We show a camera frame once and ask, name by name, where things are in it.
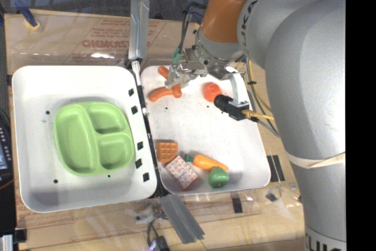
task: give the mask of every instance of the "toy food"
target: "toy food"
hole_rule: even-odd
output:
[[[204,97],[208,102],[214,102],[214,98],[220,94],[222,94],[222,89],[215,83],[210,83],[204,88]]]
[[[166,165],[166,170],[183,190],[188,189],[199,178],[181,156],[177,156]]]
[[[213,188],[221,188],[230,180],[229,174],[223,168],[212,168],[209,173],[209,184]]]
[[[168,163],[177,155],[177,142],[157,142],[157,159],[160,163]]]
[[[229,168],[218,162],[217,160],[214,160],[212,158],[209,158],[204,155],[196,155],[195,157],[191,157],[188,154],[185,155],[184,160],[186,162],[191,162],[193,165],[197,166],[198,168],[205,169],[205,170],[211,170],[212,168],[223,168],[224,170],[228,170]]]
[[[168,79],[169,77],[169,70],[164,66],[158,67],[158,73],[162,75],[165,79]],[[149,95],[149,100],[151,102],[156,102],[158,99],[167,96],[167,95],[173,95],[175,98],[179,98],[182,96],[182,89],[180,88],[180,85],[177,84],[172,89],[167,89],[166,87],[159,88],[155,91],[153,91]]]

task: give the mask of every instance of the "toy orange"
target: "toy orange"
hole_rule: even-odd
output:
[[[222,94],[222,89],[215,83],[206,85],[204,89],[204,97],[208,102],[214,102],[217,95]]]

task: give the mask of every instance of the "orange toy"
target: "orange toy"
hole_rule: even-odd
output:
[[[198,154],[195,157],[191,157],[188,154],[184,157],[185,162],[191,162],[193,165],[197,166],[200,169],[211,170],[212,168],[223,168],[224,170],[229,170],[229,167],[223,163],[218,162],[207,156]]]
[[[169,77],[169,70],[164,66],[158,67],[158,73],[160,75],[162,75],[165,79],[168,79],[168,77]],[[171,90],[167,89],[165,87],[159,88],[159,89],[153,91],[149,95],[149,99],[150,99],[151,102],[156,102],[161,97],[167,96],[167,95],[173,95],[175,98],[181,97],[182,96],[182,89],[180,88],[180,85],[179,84],[175,85],[174,87],[172,87]]]
[[[161,163],[168,163],[177,156],[179,145],[177,142],[157,142],[157,159]]]
[[[217,95],[222,94],[222,89],[215,83],[206,85],[204,89],[204,97],[208,102],[214,102]]]

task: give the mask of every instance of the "kuka logo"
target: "kuka logo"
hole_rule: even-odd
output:
[[[305,249],[309,251],[341,251],[342,249],[338,248],[331,248],[328,249],[328,246],[324,243],[319,242],[318,240],[315,240],[316,244],[312,247],[312,237],[305,234]]]
[[[249,16],[251,14],[252,8],[257,3],[257,1],[258,0],[253,1],[253,2],[250,3],[250,5],[247,8],[248,14],[246,14],[246,15],[243,16],[243,24],[241,25],[241,35],[243,36],[243,46],[244,47],[247,47],[247,41],[246,41],[246,29],[247,29],[247,26],[246,26],[246,23],[247,23],[247,21],[249,19]]]

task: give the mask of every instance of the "toy carrot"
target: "toy carrot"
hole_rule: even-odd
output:
[[[193,165],[197,166],[198,168],[202,168],[205,170],[211,170],[212,168],[223,168],[224,170],[229,169],[226,165],[204,155],[196,155],[193,158],[189,156],[188,154],[186,154],[184,157],[184,161],[191,162],[193,163]]]

